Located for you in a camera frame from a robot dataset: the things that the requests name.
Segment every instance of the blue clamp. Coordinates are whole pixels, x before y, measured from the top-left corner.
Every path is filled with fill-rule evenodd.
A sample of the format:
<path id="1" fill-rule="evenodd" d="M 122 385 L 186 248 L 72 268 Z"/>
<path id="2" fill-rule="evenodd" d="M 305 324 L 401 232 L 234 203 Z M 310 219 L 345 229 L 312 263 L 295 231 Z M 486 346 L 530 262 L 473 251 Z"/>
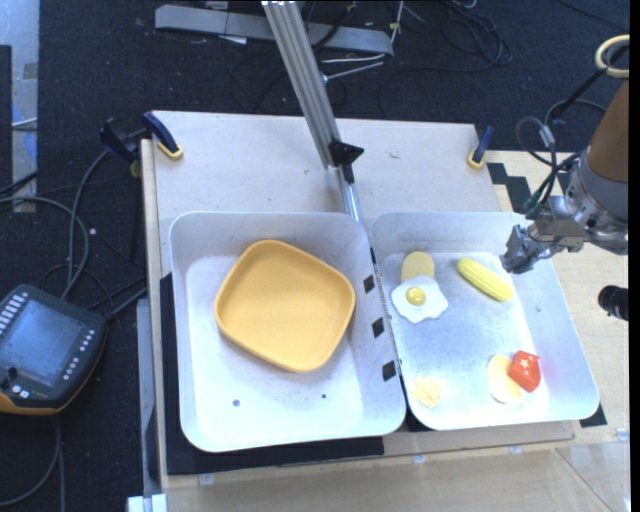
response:
<path id="1" fill-rule="evenodd" d="M 178 144 L 167 127 L 162 124 L 162 121 L 154 116 L 151 112 L 145 112 L 142 114 L 142 123 L 150 130 L 156 137 L 158 137 L 158 147 L 167 155 L 171 160 L 178 160 L 182 158 L 182 147 Z"/>
<path id="2" fill-rule="evenodd" d="M 484 165 L 484 157 L 491 139 L 493 138 L 493 126 L 489 125 L 480 137 L 480 142 L 476 149 L 472 149 L 467 159 L 467 165 L 473 169 L 480 169 Z"/>

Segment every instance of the black fabric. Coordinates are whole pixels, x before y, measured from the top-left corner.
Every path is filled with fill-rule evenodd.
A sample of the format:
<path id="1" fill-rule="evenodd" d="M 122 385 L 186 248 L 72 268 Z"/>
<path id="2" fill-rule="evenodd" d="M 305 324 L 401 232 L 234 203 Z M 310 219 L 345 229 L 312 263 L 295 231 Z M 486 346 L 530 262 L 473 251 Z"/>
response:
<path id="1" fill-rule="evenodd" d="M 207 453 L 195 448 L 182 432 L 179 419 L 178 361 L 173 302 L 173 281 L 168 275 L 160 282 L 162 301 L 162 355 L 165 390 L 167 471 L 194 474 L 234 469 L 318 462 L 350 457 L 383 455 L 382 438 L 367 437 Z"/>
<path id="2" fill-rule="evenodd" d="M 0 190 L 11 183 L 11 47 L 0 45 Z"/>
<path id="3" fill-rule="evenodd" d="M 167 3 L 203 5 L 41 0 L 41 193 L 73 204 L 74 186 L 102 151 L 99 129 L 110 117 L 131 132 L 141 127 L 140 115 L 153 109 L 300 113 L 274 43 L 249 41 L 243 46 L 217 36 L 156 31 L 155 9 Z M 305 16 L 331 23 L 342 17 L 347 3 L 306 2 Z M 478 0 L 473 9 L 451 2 L 405 5 L 424 21 L 403 13 L 395 56 L 377 68 L 329 81 L 337 117 L 472 123 L 479 132 L 492 125 L 491 149 L 520 149 L 514 132 L 518 120 L 525 115 L 543 118 L 551 105 L 570 96 L 593 73 L 598 46 L 629 29 L 629 0 Z M 345 23 L 388 33 L 397 6 L 358 2 Z M 463 24 L 466 18 L 458 12 L 475 16 L 474 21 Z M 498 55 L 492 25 L 506 44 L 498 61 L 502 65 L 470 72 Z M 469 53 L 479 48 L 469 27 L 486 46 L 484 54 Z M 344 55 L 318 50 L 321 59 Z M 321 67 L 331 75 L 363 64 Z M 411 71 L 415 68 L 431 69 Z M 619 85 L 602 77 L 584 98 L 606 106 Z M 553 126 L 558 149 L 582 149 L 601 115 L 592 107 L 571 107 L 562 117 L 565 124 Z M 532 148 L 542 149 L 535 130 L 525 135 Z M 6 179 L 0 174 L 0 180 Z M 124 162 L 114 159 L 89 181 L 80 216 L 95 229 L 88 264 L 92 274 L 83 276 L 70 300 L 90 306 L 103 299 L 101 286 L 109 293 L 124 290 L 114 298 L 114 306 L 107 302 L 96 308 L 108 314 L 139 288 L 127 286 L 145 276 L 140 183 Z M 0 294 L 20 283 L 60 292 L 64 271 L 44 278 L 68 256 L 68 216 L 38 205 L 28 214 L 0 207 L 0 217 Z M 76 258 L 80 256 L 78 248 Z M 99 367 L 62 414 L 69 512 L 122 510 L 128 496 L 142 493 L 136 334 L 135 308 L 129 307 L 111 323 Z M 0 465 L 0 500 L 27 490 L 31 479 L 39 478 L 51 445 L 47 419 L 0 416 L 0 450 L 3 461 L 10 461 Z M 11 510 L 55 510 L 57 476 L 56 470 L 33 497 Z"/>

